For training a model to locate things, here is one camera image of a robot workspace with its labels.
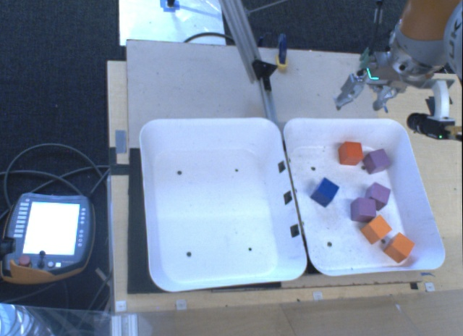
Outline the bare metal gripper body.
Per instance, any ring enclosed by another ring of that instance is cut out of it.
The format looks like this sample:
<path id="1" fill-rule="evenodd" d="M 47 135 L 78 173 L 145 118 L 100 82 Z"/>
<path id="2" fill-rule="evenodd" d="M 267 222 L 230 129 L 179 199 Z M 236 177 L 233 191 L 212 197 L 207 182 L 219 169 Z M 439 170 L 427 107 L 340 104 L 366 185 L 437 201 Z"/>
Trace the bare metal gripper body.
<path id="1" fill-rule="evenodd" d="M 369 57 L 365 71 L 369 84 L 423 88 L 433 77 L 435 67 L 422 64 L 403 51 L 382 51 Z"/>

